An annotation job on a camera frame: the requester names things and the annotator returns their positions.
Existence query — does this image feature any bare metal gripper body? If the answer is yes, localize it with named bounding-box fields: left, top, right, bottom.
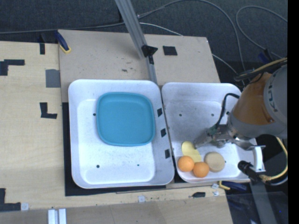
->
left=208, top=122, right=238, bottom=143

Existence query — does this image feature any yellow banana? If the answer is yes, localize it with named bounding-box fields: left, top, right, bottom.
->
left=181, top=140, right=203, bottom=163

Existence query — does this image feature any beige round bread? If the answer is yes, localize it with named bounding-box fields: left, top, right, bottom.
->
left=203, top=151, right=226, bottom=173

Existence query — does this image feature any orange fruit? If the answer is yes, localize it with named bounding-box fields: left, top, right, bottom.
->
left=177, top=155, right=195, bottom=173
left=192, top=161, right=210, bottom=179

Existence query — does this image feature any white plastic tray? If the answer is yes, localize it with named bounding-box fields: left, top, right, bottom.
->
left=161, top=82, right=258, bottom=184
left=68, top=78, right=176, bottom=189

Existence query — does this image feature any blue plate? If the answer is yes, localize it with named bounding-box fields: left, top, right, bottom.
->
left=96, top=91, right=156, bottom=147

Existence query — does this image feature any brown cardboard board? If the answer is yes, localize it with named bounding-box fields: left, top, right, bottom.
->
left=57, top=29, right=227, bottom=194

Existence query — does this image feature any black cylinder on white bracket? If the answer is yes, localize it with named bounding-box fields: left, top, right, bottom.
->
left=237, top=145, right=267, bottom=182

